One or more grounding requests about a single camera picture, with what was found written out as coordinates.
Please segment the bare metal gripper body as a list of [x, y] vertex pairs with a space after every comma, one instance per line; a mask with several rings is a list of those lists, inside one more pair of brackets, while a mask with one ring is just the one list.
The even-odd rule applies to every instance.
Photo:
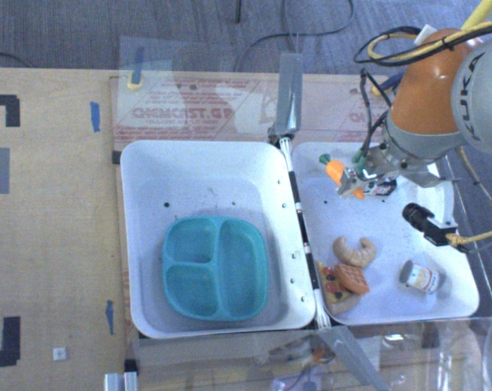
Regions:
[[363, 182], [396, 178], [405, 171], [408, 157], [391, 144], [379, 144], [367, 149], [359, 149], [354, 155], [354, 172]]

